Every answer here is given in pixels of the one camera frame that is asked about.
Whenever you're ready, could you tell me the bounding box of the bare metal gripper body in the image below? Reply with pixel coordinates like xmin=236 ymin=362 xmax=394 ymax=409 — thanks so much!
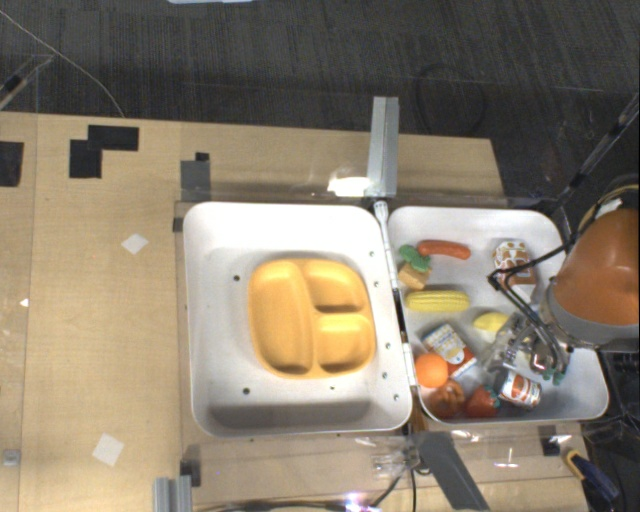
xmin=505 ymin=319 xmax=572 ymax=380

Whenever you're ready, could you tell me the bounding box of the yellow toy lemon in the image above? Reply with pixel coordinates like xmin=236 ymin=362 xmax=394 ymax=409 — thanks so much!
xmin=472 ymin=310 xmax=512 ymax=334

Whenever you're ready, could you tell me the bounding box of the white and orange small can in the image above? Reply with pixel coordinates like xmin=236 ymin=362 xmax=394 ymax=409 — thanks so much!
xmin=493 ymin=368 xmax=544 ymax=410

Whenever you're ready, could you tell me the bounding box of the red toy strawberry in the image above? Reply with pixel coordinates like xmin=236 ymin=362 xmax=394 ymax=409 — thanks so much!
xmin=464 ymin=384 xmax=502 ymax=420

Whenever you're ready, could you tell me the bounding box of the white blue and red carton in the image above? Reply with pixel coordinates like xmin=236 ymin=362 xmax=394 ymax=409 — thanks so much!
xmin=421 ymin=322 xmax=478 ymax=380

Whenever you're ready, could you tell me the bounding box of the brown toy croissant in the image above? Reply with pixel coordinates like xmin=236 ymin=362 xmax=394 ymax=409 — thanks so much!
xmin=426 ymin=379 xmax=467 ymax=421

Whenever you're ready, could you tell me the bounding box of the orange toy fruit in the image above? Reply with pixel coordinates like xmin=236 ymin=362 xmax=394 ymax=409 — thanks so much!
xmin=414 ymin=352 xmax=450 ymax=389

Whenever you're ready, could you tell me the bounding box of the yellow toy corn cob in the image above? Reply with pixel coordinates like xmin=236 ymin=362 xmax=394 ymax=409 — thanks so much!
xmin=403 ymin=289 xmax=472 ymax=315

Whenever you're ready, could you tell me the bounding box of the red toy sausage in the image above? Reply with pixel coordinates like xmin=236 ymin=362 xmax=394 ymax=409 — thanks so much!
xmin=416 ymin=239 xmax=473 ymax=262

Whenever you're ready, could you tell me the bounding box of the brown toy bread piece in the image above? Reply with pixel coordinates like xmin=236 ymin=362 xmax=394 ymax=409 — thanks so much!
xmin=397 ymin=263 xmax=430 ymax=292

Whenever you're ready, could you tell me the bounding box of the white plastic tray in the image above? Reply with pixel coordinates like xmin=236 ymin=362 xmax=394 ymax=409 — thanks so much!
xmin=181 ymin=200 xmax=414 ymax=439
xmin=386 ymin=205 xmax=611 ymax=426

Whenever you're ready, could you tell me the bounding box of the green toy broccoli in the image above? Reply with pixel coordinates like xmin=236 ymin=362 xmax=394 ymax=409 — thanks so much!
xmin=397 ymin=243 xmax=433 ymax=274

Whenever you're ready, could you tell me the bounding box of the yellow divided plate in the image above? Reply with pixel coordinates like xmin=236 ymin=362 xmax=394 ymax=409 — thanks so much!
xmin=246 ymin=257 xmax=378 ymax=380

